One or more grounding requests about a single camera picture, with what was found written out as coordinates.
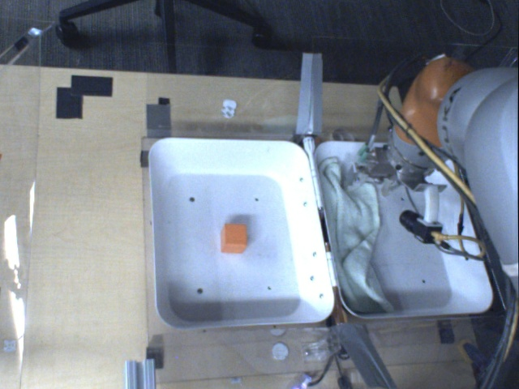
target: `orange block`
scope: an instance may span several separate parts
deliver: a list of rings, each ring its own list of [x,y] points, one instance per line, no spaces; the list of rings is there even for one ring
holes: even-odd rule
[[[247,248],[247,226],[245,224],[225,224],[221,230],[221,251],[242,254]]]

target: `gray towel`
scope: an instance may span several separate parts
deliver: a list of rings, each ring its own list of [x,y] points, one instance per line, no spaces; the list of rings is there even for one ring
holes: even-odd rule
[[[342,186],[336,157],[319,165],[337,277],[347,306],[359,313],[393,311],[371,265],[380,227],[376,188],[368,182]]]

